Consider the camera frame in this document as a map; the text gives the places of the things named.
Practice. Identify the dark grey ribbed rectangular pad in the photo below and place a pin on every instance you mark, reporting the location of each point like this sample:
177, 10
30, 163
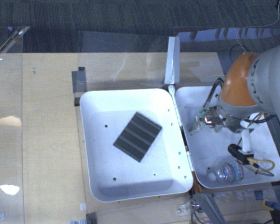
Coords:
138, 136

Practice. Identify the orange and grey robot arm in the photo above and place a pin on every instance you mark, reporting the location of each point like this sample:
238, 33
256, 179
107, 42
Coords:
265, 77

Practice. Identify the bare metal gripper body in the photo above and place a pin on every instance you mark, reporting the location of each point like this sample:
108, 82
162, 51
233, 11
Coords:
222, 123

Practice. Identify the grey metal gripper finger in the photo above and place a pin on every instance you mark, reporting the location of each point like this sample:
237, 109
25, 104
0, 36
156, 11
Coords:
192, 129
200, 125

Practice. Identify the white plastic tray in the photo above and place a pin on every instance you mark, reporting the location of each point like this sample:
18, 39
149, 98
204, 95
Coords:
204, 152
109, 158

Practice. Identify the clear plastic bottle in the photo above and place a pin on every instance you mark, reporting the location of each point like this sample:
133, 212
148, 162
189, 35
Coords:
226, 173

